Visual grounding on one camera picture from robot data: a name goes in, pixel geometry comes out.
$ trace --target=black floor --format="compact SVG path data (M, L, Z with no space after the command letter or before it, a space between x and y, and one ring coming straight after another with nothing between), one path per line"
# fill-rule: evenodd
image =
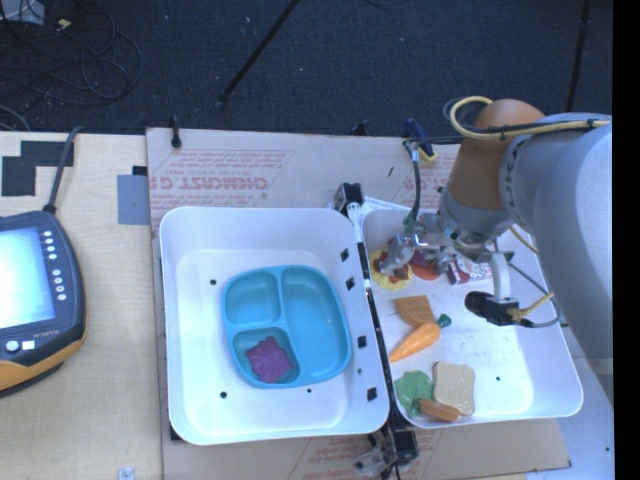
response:
M612 114L613 0L300 0L218 108L292 1L37 0L42 24L0 22L0 125L441 136L472 95Z

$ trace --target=white tray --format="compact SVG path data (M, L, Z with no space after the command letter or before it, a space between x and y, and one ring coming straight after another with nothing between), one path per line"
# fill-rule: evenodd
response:
M374 210L363 222L364 242L369 254L385 247L387 241L403 229L405 210ZM513 251L512 262L544 286L537 259L511 233L499 240L503 251ZM528 307L543 294L519 274L511 272L511 295ZM393 299L427 295L436 318L441 313L452 324L442 330L431 347L391 364L393 380L405 372L420 370L433 379L436 361L463 363L475 371L475 413L442 423L419 414L409 418L415 426L434 428L507 420L564 417L575 414L582 405L582 387L564 334L559 324L527 329L519 326L499 327L476 316L464 306L465 295L472 290L493 293L491 280L473 281L452 286L446 276L424 281L413 276L409 284L397 291L381 288L372 281L376 309L387 347L391 352L412 327L396 314ZM529 315L542 323L552 320L553 307L547 303Z
M169 418L185 441L364 434L384 424L389 397L346 217L329 209L180 207L162 220L160 247ZM261 389L236 369L221 316L223 288L236 274L296 264L332 280L349 326L351 360L324 382Z

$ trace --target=button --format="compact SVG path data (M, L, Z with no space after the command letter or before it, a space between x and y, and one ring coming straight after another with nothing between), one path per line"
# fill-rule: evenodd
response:
M7 341L4 344L4 349L7 352L17 352L18 350L20 350L20 342L16 340Z

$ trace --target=toy carrot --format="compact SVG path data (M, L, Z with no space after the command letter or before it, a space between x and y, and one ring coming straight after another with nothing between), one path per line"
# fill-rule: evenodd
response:
M389 362L393 363L404 359L433 345L440 338L440 328L449 324L451 324L451 319L445 314L440 315L435 323L420 324L389 354Z

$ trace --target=blue plate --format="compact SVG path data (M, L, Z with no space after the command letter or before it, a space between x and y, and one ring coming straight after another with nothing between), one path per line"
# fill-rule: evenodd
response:
M260 388L291 388L335 377L351 339L340 299L319 270L285 265L233 277L222 319L240 374Z

